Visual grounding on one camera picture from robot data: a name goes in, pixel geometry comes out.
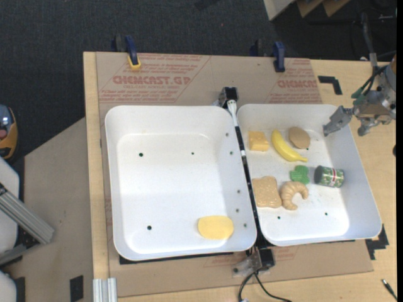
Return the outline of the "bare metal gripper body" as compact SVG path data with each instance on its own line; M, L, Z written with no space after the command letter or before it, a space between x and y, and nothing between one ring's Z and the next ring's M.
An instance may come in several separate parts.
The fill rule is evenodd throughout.
M393 89L370 90L353 102L353 113L359 118L396 119L396 92Z

